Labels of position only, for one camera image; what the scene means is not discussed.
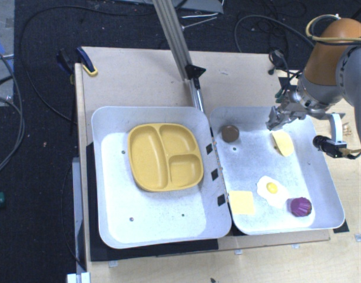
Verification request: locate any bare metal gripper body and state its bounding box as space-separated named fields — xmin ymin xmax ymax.
xmin=277 ymin=90 xmax=327 ymax=121

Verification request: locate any yellow folded cheese slice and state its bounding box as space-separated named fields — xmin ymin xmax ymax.
xmin=270 ymin=129 xmax=295 ymax=158

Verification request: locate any brown round biscuit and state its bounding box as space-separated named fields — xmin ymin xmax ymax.
xmin=221 ymin=124 xmax=240 ymax=143

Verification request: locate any white plastic tray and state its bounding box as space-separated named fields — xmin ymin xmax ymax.
xmin=209 ymin=106 xmax=346 ymax=236
xmin=91 ymin=106 xmax=233 ymax=250

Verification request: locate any white fried egg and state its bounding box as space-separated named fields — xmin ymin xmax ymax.
xmin=256 ymin=175 xmax=290 ymax=209

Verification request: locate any purple cupcake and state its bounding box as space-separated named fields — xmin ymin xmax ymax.
xmin=286 ymin=196 xmax=313 ymax=218

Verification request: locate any yellow square cheese slice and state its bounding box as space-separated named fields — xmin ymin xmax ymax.
xmin=228 ymin=190 xmax=256 ymax=216

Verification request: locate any yellow divided plate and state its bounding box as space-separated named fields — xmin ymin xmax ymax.
xmin=127 ymin=123 xmax=205 ymax=193

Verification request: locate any pale cardboard board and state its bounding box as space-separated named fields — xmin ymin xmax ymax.
xmin=80 ymin=46 xmax=331 ymax=252

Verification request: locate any black cylinder on white bracket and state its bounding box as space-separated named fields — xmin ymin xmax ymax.
xmin=312 ymin=113 xmax=349 ymax=159

